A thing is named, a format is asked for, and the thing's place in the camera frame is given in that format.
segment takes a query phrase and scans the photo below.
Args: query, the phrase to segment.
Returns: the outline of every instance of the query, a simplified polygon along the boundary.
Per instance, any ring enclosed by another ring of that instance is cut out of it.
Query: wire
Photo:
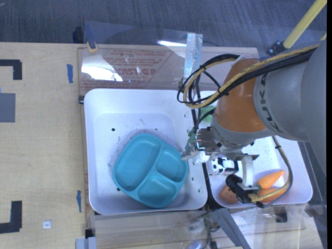
[[[191,96],[192,91],[192,85],[195,82],[195,80],[208,68],[218,65],[221,63],[234,61],[239,56],[235,54],[222,54],[220,56],[214,57],[207,62],[205,62],[198,70],[193,72],[183,83],[180,91],[177,95],[177,100],[179,102],[185,103],[190,108],[202,108],[205,106],[208,106],[218,100],[221,96],[227,95],[228,92],[238,86],[239,84],[255,78],[259,75],[262,75],[264,73],[268,73],[271,71],[274,71],[276,69],[280,69],[292,64],[296,64],[297,62],[303,62],[307,60],[312,52],[318,47],[319,45],[314,45],[310,47],[301,48],[298,50],[293,50],[287,53],[278,54],[277,56],[270,57],[268,59],[262,60],[261,62],[255,63],[243,71],[241,71],[239,74],[232,77],[229,81],[227,81],[225,84],[223,84],[221,87],[218,88],[218,90],[213,94],[206,98],[199,99],[197,101],[192,101],[187,99]],[[183,92],[183,101],[179,100],[179,94],[180,92]]]
[[[248,195],[250,197],[251,201],[253,203],[256,203],[256,205],[258,207],[260,207],[260,208],[267,208],[267,207],[273,205],[275,202],[277,202],[279,199],[281,199],[283,196],[285,196],[285,194],[287,194],[287,192],[290,190],[290,188],[293,185],[293,172],[292,172],[291,165],[289,164],[289,160],[288,160],[288,158],[287,158],[284,150],[282,149],[281,145],[279,144],[278,140],[276,139],[276,137],[273,136],[272,138],[273,138],[273,141],[275,143],[276,149],[279,151],[282,159],[284,160],[284,162],[285,162],[285,164],[286,164],[286,166],[288,168],[288,179],[287,179],[287,182],[282,187],[280,187],[278,190],[276,190],[276,191],[273,191],[271,193],[267,193],[266,195],[263,195],[263,196],[259,196],[257,194],[253,194],[253,193],[250,193]],[[280,192],[283,192],[285,189],[286,189],[286,191],[282,195],[280,195],[279,197],[277,197],[275,200],[273,200],[272,202],[270,202],[268,204],[263,204],[261,202],[265,198],[273,197],[276,194],[279,194]]]

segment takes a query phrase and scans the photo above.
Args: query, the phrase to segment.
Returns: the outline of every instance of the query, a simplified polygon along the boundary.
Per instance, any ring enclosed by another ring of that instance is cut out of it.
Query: blue divided plate
[[[114,183],[128,196],[151,208],[164,208],[177,196],[188,163],[167,142],[150,134],[135,136],[113,167]]]

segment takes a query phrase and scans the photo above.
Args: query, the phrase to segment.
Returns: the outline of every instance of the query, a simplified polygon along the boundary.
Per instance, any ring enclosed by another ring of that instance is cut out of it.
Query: green object
[[[204,107],[202,110],[201,110],[201,115],[204,115],[206,113],[208,113],[209,111],[211,111],[212,109],[214,109],[215,107],[214,106],[207,106],[207,107]],[[210,123],[212,120],[212,115],[208,115],[206,116],[203,121],[207,122],[207,123]]]

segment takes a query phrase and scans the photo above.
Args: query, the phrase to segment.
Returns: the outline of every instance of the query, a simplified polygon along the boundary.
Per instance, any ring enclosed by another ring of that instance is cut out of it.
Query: orange toy carrot
[[[264,196],[268,193],[271,193],[273,191],[276,191],[278,190],[278,188],[269,188],[269,189],[261,189],[259,192],[258,192],[258,195],[261,197],[261,196]],[[275,195],[273,195],[272,197],[266,197],[264,199],[262,199],[263,202],[271,202],[273,201],[274,199],[278,198],[279,196],[281,196],[283,193],[285,193],[287,189],[283,189],[282,191],[280,191],[279,193],[276,193]]]
[[[268,189],[283,175],[285,171],[280,170],[269,175],[266,175],[258,180],[258,184],[261,186],[262,189]]]

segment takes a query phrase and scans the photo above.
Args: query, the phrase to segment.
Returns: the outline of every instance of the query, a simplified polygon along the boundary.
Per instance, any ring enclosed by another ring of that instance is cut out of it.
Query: wooden table
[[[82,46],[0,43],[0,59],[21,60],[23,71],[22,80],[13,80],[12,67],[0,66],[1,92],[16,94],[15,122],[0,122],[0,223],[10,221],[11,202],[22,201],[22,228],[0,234],[0,248],[74,248],[75,239],[85,235],[77,54]],[[73,66],[73,83],[68,64]],[[43,228],[45,220],[51,221],[51,228]],[[301,231],[256,234],[255,245],[322,248],[313,219],[305,221],[308,228]],[[234,245],[228,241],[220,246]]]

